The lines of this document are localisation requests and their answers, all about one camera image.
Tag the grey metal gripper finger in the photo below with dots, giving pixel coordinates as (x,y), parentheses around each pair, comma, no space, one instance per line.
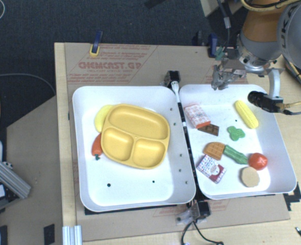
(225,82)
(215,79)

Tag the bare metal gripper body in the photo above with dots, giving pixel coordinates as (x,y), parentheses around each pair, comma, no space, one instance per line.
(253,66)

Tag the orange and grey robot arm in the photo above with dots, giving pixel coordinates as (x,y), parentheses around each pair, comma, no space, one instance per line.
(260,27)

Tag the yellow corn cob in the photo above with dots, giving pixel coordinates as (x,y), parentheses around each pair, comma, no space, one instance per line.
(246,114)

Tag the orange and white carton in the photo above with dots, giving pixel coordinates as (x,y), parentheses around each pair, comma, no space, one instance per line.
(197,115)

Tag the brown chocolate bar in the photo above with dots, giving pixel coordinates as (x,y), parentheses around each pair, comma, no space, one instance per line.
(209,130)

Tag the green broccoli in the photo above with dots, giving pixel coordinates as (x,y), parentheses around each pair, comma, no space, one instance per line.
(236,133)

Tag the thin black and white rod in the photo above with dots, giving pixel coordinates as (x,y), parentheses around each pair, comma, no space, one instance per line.
(184,126)

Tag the orange waffle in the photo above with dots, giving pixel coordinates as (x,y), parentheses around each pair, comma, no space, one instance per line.
(214,150)

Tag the green cucumber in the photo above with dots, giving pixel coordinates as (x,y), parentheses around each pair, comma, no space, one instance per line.
(234,154)

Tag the brown cardboard board red print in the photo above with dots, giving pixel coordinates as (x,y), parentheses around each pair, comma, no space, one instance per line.
(140,60)

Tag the red tomato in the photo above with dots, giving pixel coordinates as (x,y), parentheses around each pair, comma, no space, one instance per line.
(258,161)

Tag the red and white carton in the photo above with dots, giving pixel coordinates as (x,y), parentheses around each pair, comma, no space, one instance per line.
(211,168)

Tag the yellow divided plate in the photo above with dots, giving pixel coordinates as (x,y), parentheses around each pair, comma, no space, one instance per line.
(135,134)

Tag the beige round biscuit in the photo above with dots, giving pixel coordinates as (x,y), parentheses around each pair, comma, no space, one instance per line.
(250,177)

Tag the white plastic tray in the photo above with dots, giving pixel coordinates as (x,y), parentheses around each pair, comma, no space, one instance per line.
(130,187)
(219,187)

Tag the yellow banana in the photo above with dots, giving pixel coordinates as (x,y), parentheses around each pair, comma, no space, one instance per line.
(100,119)

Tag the orange carrot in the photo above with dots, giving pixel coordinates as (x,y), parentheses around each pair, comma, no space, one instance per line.
(96,147)

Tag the black cylinder on white bracket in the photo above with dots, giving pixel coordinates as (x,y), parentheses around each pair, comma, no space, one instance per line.
(264,100)

